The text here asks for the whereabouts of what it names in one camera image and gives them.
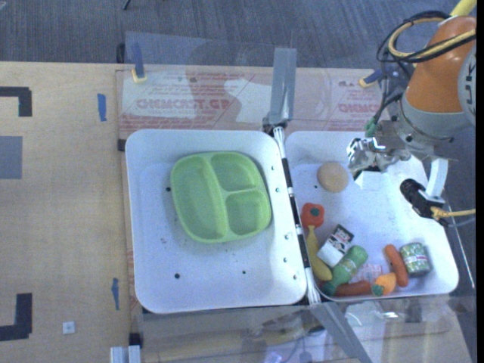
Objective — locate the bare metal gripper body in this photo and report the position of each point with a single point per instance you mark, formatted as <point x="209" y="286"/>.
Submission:
<point x="393" y="138"/>

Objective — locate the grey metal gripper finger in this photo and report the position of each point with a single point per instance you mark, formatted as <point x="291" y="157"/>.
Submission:
<point x="357" y="153"/>
<point x="380" y="161"/>

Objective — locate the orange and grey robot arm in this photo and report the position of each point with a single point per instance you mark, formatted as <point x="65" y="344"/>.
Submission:
<point x="435" y="78"/>

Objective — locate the tan bread roll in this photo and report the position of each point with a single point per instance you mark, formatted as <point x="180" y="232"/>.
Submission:
<point x="332" y="177"/>

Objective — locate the white plastic tray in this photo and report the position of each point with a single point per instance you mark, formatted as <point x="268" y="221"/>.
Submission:
<point x="378" y="218"/>
<point x="211" y="274"/>

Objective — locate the red bell pepper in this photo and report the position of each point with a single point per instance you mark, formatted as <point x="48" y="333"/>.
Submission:
<point x="312" y="216"/>

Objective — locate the white and black carton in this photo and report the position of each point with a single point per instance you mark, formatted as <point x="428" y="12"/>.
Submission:
<point x="332" y="248"/>

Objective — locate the green can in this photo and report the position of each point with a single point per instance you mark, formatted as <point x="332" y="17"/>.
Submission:
<point x="415" y="259"/>

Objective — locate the orange carrot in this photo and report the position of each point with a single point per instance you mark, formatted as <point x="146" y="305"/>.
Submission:
<point x="353" y="288"/>
<point x="397" y="265"/>

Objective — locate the green plastic bottle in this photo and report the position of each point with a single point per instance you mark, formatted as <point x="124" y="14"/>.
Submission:
<point x="349" y="265"/>

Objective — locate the white and red packet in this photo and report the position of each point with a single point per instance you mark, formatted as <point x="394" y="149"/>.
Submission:
<point x="372" y="271"/>

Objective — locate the yellow banana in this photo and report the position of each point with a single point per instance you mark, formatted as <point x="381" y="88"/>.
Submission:
<point x="317" y="257"/>

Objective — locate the orange yellow pepper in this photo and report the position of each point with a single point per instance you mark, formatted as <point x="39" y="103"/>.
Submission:
<point x="387" y="283"/>

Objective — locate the brown cardboard board red print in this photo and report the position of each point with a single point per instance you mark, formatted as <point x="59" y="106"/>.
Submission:
<point x="227" y="100"/>

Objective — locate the green divided plate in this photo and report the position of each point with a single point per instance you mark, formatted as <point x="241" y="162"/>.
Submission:
<point x="204" y="202"/>

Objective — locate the black cylinder on white bracket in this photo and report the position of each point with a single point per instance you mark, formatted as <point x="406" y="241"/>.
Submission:
<point x="416" y="195"/>

